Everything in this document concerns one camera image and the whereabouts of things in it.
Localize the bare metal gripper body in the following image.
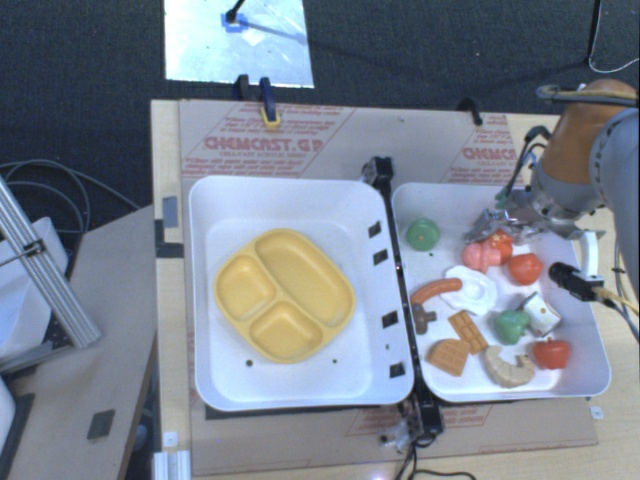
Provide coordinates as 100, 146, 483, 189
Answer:
498, 187, 592, 243

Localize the pink toy food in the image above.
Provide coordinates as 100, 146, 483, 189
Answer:
461, 241, 503, 275

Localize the orange-red toy tomato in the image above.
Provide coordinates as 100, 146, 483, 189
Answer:
507, 252, 546, 287

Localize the white plastic tray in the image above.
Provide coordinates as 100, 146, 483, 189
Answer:
391, 182, 613, 403
188, 175, 417, 413

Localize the green toy pepper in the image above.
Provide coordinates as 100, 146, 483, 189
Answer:
405, 217, 442, 254

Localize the white toy fried egg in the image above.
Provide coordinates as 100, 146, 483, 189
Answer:
444, 264, 500, 317

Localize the small white can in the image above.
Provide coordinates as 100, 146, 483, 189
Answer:
521, 291, 563, 339

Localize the orange toy sausage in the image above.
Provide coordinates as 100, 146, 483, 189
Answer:
410, 277, 464, 307

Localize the green toy broccoli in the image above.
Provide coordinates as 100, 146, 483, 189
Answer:
494, 309, 532, 347

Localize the thin black and white rod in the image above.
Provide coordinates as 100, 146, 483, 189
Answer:
380, 181, 427, 419

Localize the orange toy biscuit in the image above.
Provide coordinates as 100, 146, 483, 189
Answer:
446, 309, 490, 356

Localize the brown toy mushroom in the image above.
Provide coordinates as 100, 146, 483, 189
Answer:
410, 302, 438, 336

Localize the red toy apple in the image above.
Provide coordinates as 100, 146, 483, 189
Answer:
531, 337, 572, 371

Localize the orange toy waffle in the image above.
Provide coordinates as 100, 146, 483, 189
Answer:
425, 337, 472, 379

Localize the brown cardboard board red print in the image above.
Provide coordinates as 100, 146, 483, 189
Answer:
178, 98, 600, 477

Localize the yellow divided plate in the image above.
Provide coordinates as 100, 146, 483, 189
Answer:
213, 227, 358, 366

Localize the black cylinder on white bracket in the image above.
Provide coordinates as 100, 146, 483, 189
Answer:
547, 230, 607, 303

